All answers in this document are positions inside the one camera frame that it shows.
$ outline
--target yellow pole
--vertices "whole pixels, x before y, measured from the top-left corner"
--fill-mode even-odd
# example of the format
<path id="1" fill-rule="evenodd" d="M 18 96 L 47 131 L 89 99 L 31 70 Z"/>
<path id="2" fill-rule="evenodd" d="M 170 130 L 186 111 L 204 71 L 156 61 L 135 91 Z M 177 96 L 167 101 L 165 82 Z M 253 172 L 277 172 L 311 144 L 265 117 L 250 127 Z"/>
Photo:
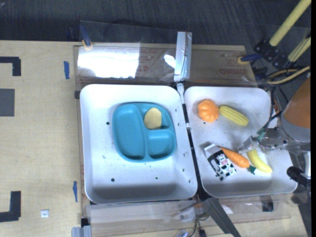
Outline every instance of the yellow pole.
<path id="1" fill-rule="evenodd" d="M 288 60 L 296 62 L 298 58 L 311 46 L 312 37 L 303 39 L 297 47 L 288 55 Z"/>
<path id="2" fill-rule="evenodd" d="M 271 46 L 277 46 L 295 22 L 299 19 L 304 11 L 310 6 L 312 0 L 300 0 L 299 3 L 292 10 L 290 15 L 286 18 L 283 24 L 279 27 L 277 32 L 270 39 L 269 43 Z"/>

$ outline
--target yellow potato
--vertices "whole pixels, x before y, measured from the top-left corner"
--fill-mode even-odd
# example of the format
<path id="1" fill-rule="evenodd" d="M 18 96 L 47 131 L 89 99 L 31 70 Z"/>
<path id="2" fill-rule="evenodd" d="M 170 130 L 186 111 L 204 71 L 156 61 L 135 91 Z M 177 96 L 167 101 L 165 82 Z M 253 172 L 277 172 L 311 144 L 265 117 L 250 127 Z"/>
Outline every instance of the yellow potato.
<path id="1" fill-rule="evenodd" d="M 162 122 L 162 115 L 160 110 L 153 107 L 150 108 L 144 117 L 144 125 L 148 129 L 160 129 Z"/>

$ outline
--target blue plate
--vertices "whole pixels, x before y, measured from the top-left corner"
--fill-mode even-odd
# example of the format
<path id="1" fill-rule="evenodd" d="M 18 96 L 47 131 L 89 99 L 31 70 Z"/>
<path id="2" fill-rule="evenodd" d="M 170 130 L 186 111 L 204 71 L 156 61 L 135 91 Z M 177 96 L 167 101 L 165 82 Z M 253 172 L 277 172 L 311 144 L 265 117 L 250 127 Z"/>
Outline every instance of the blue plate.
<path id="1" fill-rule="evenodd" d="M 162 115 L 160 129 L 147 129 L 144 116 L 150 108 Z M 168 111 L 152 103 L 128 103 L 117 107 L 112 117 L 113 139 L 118 153 L 126 160 L 149 162 L 165 159 L 176 149 L 176 136 Z"/>

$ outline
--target orange carrot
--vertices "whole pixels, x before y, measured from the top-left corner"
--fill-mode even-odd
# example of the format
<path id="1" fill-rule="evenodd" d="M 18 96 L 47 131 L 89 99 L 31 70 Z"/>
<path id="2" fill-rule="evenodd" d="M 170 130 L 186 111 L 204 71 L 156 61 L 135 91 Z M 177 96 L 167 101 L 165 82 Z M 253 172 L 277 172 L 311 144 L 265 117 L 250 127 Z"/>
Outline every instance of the orange carrot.
<path id="1" fill-rule="evenodd" d="M 249 160 L 242 156 L 241 154 L 238 154 L 232 150 L 229 150 L 227 148 L 220 147 L 221 150 L 223 150 L 224 154 L 227 156 L 229 160 L 231 160 L 233 163 L 235 163 L 237 166 L 241 168 L 249 168 L 250 163 Z"/>

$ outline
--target corn cob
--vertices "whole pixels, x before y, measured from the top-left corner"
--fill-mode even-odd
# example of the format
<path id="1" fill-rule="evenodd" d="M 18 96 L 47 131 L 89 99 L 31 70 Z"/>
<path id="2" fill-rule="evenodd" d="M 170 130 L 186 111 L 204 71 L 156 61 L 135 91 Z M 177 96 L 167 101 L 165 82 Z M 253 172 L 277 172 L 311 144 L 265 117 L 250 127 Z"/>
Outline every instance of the corn cob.
<path id="1" fill-rule="evenodd" d="M 236 124 L 242 126 L 248 125 L 249 119 L 244 114 L 234 110 L 227 105 L 221 105 L 219 107 L 219 113 L 224 117 L 230 119 L 231 121 L 235 122 Z"/>

